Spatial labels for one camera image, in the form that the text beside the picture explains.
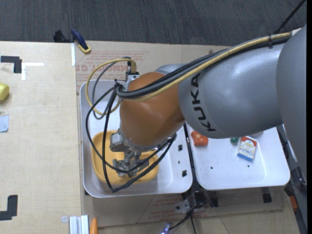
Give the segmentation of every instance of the orange pen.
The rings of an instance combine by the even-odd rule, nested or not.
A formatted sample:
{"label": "orange pen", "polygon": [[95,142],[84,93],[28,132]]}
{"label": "orange pen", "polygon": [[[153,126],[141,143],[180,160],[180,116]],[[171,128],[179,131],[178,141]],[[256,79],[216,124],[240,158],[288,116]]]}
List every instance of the orange pen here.
{"label": "orange pen", "polygon": [[90,226],[90,234],[98,234],[98,220],[96,217],[92,219]]}

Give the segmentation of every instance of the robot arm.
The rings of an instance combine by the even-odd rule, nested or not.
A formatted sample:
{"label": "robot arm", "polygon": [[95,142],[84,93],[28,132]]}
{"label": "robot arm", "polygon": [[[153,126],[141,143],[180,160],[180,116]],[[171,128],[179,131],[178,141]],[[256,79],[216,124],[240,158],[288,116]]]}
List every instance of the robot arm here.
{"label": "robot arm", "polygon": [[[128,92],[146,88],[182,66],[166,65],[141,75],[129,83]],[[157,148],[185,121],[211,138],[246,136],[284,123],[306,178],[305,79],[306,26],[272,48],[266,43],[226,56],[154,97],[124,99],[111,149],[117,142],[138,153]]]}

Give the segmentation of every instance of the table surface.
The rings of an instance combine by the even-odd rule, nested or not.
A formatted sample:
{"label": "table surface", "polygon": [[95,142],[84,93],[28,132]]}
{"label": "table surface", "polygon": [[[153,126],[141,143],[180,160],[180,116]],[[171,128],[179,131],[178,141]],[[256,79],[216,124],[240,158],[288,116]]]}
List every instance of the table surface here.
{"label": "table surface", "polygon": [[[18,195],[18,212],[0,221],[0,232],[68,233],[62,216],[81,215],[81,178],[76,70],[69,43],[1,42],[1,56],[19,56],[26,80],[13,64],[0,63],[0,82],[10,95],[0,102],[9,114],[9,131],[0,133],[0,212]],[[195,219],[197,233],[299,233],[292,206],[283,210]],[[162,223],[100,228],[101,234],[160,233]],[[172,233],[192,233],[190,220]]]}

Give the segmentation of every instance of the yellow cable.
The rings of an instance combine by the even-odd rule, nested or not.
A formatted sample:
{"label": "yellow cable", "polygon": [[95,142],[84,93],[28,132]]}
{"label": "yellow cable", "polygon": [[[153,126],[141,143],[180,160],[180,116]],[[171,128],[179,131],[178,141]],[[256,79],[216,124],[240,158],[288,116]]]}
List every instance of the yellow cable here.
{"label": "yellow cable", "polygon": [[[137,64],[134,60],[132,59],[129,59],[129,58],[120,58],[120,59],[115,59],[115,60],[110,60],[110,61],[107,61],[107,62],[104,62],[102,64],[100,64],[99,66],[97,66],[92,72],[91,74],[89,75],[88,79],[87,79],[87,82],[86,82],[86,86],[85,86],[85,94],[86,94],[86,99],[90,105],[90,107],[92,107],[92,102],[89,98],[89,94],[88,94],[88,90],[89,90],[89,83],[90,83],[90,80],[92,78],[92,76],[94,75],[94,73],[101,67],[107,65],[107,64],[110,64],[110,63],[113,63],[113,62],[120,62],[120,61],[130,61],[131,62],[131,73],[136,73],[137,72]],[[117,105],[111,110],[111,112],[115,111],[118,106],[120,104],[120,99],[118,100],[118,103]],[[103,113],[101,113],[100,111],[98,111],[97,109],[93,109],[94,112],[98,113],[99,115],[103,115]]]}
{"label": "yellow cable", "polygon": [[178,79],[175,79],[173,80],[171,83],[167,84],[166,86],[162,87],[161,89],[155,91],[155,92],[152,92],[148,95],[145,95],[145,96],[142,96],[142,97],[138,97],[138,98],[130,98],[130,99],[127,99],[127,100],[130,100],[130,101],[144,101],[144,100],[147,100],[147,99],[150,99],[150,98],[153,98],[157,95],[159,95],[160,93],[166,91],[167,89],[175,86],[176,84],[178,84],[179,82],[185,80],[186,78],[194,75],[195,73],[211,66],[212,64],[238,52],[238,51],[241,51],[243,49],[246,49],[246,48],[249,48],[249,47],[252,47],[254,45],[257,45],[257,44],[261,44],[261,43],[264,43],[264,42],[268,42],[271,40],[276,40],[276,39],[281,39],[281,38],[285,38],[285,37],[289,37],[291,36],[292,33],[291,32],[286,32],[286,33],[282,33],[282,34],[276,34],[276,35],[271,35],[271,37],[267,36],[267,37],[262,37],[262,38],[258,38],[258,39],[255,39],[255,40],[251,40],[249,42],[246,42],[246,43],[243,43],[241,45],[238,45],[236,47],[233,47],[231,49],[229,49],[228,51],[210,59],[209,61],[203,63],[202,65],[196,67],[195,69],[192,69],[191,71],[187,72],[186,74],[184,74],[183,76],[179,77]]}

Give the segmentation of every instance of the dark floor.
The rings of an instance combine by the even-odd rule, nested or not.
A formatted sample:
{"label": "dark floor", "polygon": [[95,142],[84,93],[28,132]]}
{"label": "dark floor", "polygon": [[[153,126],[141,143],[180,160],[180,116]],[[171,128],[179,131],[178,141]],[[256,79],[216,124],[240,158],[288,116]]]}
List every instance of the dark floor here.
{"label": "dark floor", "polygon": [[[235,45],[273,33],[301,0],[0,0],[0,40]],[[307,2],[282,29],[307,22]]]}

